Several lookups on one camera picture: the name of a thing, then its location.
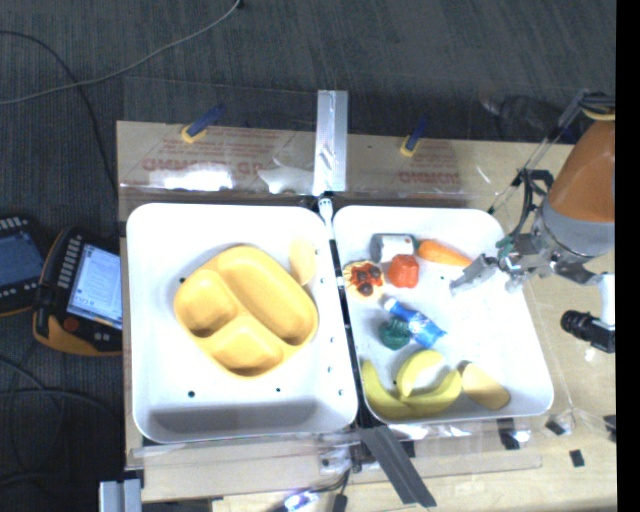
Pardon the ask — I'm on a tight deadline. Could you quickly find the yellow fruit slice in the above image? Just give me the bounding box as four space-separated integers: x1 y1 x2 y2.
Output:
395 348 446 399

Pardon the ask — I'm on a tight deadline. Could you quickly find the blue and white packet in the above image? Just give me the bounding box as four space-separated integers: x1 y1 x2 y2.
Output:
382 296 448 350

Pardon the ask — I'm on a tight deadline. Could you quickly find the green broccoli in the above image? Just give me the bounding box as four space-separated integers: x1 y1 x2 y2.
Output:
377 319 413 351

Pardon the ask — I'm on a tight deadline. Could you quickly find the thin black and white rod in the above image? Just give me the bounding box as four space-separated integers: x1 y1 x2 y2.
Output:
316 197 372 427

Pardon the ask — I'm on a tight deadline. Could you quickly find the black cylinder on white bracket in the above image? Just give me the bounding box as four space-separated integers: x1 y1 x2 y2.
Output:
560 271 617 355

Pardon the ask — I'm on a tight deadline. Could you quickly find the toy pizza with dark toppings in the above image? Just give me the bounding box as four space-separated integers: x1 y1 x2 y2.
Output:
341 259 386 302

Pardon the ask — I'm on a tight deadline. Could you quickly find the white plastic tray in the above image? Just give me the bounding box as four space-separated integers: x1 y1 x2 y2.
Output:
331 204 556 427
125 201 360 445

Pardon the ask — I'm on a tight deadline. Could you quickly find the yellow divided plate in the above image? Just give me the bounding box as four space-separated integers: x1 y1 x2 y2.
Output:
172 243 320 379

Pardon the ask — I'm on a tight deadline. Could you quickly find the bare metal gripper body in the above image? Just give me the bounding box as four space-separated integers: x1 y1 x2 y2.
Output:
496 227 601 287

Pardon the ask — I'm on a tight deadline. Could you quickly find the brown cardboard board red print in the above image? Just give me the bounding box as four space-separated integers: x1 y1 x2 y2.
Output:
115 119 617 504

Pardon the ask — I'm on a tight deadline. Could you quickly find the orange carrot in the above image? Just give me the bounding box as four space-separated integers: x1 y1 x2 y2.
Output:
411 238 473 269

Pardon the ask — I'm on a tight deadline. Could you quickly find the red-orange toy pepper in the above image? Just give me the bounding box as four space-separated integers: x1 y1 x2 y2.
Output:
386 253 421 290

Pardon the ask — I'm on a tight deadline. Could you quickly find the white and grey can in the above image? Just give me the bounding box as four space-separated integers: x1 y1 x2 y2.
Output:
370 233 417 264

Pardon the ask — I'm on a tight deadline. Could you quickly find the yellow banana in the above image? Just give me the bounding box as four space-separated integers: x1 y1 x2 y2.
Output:
360 358 464 422

